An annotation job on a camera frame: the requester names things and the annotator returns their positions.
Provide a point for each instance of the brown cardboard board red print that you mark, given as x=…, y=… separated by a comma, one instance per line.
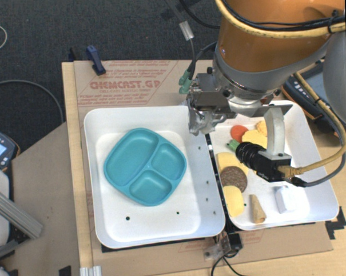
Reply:
x=130, y=85

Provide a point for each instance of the yellow oval toy bread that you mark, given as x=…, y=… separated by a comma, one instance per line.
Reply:
x=233, y=202

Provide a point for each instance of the yellow toy bread slice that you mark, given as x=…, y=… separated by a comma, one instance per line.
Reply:
x=227, y=160

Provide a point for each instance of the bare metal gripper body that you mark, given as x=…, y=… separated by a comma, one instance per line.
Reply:
x=211, y=98

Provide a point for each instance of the orange yellow waffle biscuit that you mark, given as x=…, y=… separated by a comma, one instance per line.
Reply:
x=262, y=127

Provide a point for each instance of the white small box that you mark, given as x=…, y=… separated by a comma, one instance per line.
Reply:
x=284, y=199

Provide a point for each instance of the blue divided plate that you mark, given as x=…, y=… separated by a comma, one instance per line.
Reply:
x=134, y=162

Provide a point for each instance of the yellow toy cheese piece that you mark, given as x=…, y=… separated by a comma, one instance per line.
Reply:
x=254, y=138

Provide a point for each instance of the brown round biscuit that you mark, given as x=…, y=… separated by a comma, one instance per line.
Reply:
x=233, y=178

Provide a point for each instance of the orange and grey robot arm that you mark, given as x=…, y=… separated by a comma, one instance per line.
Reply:
x=271, y=30

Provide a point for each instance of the black cylinder on white bracket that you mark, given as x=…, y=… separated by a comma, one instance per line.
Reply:
x=262, y=162

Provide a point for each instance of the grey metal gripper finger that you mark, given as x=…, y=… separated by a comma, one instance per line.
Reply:
x=213, y=118
x=196, y=123

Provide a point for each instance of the tan ice cream cone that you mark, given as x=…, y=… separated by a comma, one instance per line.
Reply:
x=257, y=209

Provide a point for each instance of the white plastic tray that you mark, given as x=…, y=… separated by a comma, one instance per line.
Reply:
x=154, y=227
x=313, y=197

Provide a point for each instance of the orange carrot with green top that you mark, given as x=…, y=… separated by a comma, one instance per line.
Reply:
x=238, y=132

